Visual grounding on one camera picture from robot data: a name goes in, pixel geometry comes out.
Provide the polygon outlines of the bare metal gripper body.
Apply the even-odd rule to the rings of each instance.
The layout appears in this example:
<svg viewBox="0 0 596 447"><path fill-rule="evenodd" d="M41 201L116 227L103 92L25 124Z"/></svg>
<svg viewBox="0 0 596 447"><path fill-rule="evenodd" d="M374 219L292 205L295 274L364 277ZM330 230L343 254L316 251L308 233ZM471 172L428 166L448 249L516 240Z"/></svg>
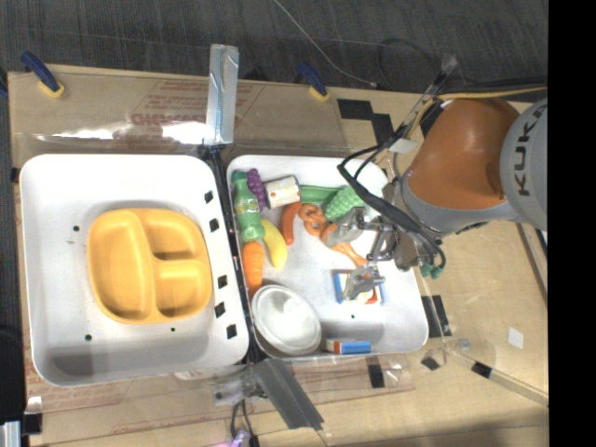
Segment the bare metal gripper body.
<svg viewBox="0 0 596 447"><path fill-rule="evenodd" d="M387 222L372 222L368 228L375 234L367 254L370 264L392 261L401 271L420 265L416 240L406 229Z"/></svg>

